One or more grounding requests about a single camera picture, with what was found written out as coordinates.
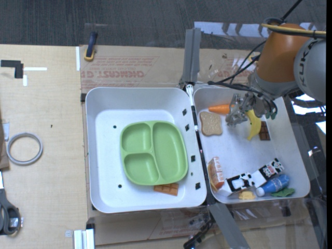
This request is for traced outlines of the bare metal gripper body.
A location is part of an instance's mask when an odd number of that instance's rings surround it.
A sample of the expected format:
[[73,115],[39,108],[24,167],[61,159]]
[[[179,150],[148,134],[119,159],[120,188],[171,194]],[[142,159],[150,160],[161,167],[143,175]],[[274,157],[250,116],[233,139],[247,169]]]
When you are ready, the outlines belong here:
[[256,117],[275,118],[275,102],[265,96],[258,97],[254,93],[245,94],[245,111],[253,110]]

